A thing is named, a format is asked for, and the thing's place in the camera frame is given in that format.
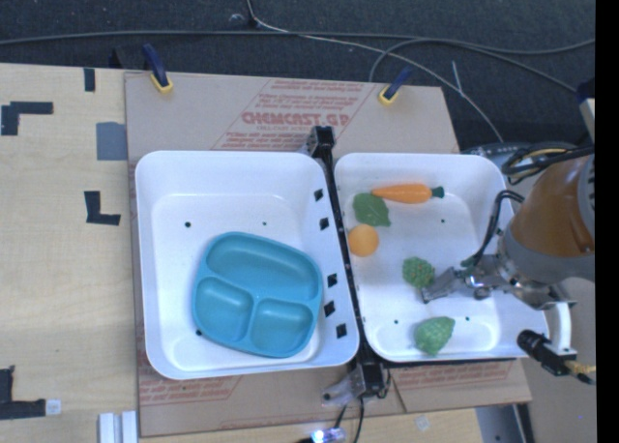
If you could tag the blue divided plate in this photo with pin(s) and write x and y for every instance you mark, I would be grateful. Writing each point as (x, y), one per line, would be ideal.
(256, 291)

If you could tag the light green grapes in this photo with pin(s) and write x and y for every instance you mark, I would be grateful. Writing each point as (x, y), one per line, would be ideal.
(434, 333)

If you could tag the orange ball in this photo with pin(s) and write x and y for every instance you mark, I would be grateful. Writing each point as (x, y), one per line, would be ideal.
(362, 241)

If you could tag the brown cardboard board red print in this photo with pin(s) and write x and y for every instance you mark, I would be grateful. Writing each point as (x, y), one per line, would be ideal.
(203, 112)

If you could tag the black cylinder on white bracket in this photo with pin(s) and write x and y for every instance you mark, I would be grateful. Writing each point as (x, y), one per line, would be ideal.
(561, 327)

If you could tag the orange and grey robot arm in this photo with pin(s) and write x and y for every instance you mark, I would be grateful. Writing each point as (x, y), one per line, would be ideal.
(546, 218)

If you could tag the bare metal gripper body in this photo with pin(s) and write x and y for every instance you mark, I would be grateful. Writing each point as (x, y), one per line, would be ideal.
(503, 279)

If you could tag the green leaf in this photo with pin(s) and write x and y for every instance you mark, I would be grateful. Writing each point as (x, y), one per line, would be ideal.
(371, 210)

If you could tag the white plastic tray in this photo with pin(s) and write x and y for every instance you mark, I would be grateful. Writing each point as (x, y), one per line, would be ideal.
(464, 233)
(174, 286)

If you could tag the dark green broccoli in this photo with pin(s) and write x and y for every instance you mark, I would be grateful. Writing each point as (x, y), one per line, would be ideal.
(417, 273)

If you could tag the thin black rod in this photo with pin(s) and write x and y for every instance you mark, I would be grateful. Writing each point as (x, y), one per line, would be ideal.
(345, 247)

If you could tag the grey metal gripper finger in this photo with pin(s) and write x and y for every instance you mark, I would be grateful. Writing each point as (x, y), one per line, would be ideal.
(450, 275)
(435, 293)

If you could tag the orange carrot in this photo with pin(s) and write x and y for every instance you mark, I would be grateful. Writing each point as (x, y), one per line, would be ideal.
(406, 193)

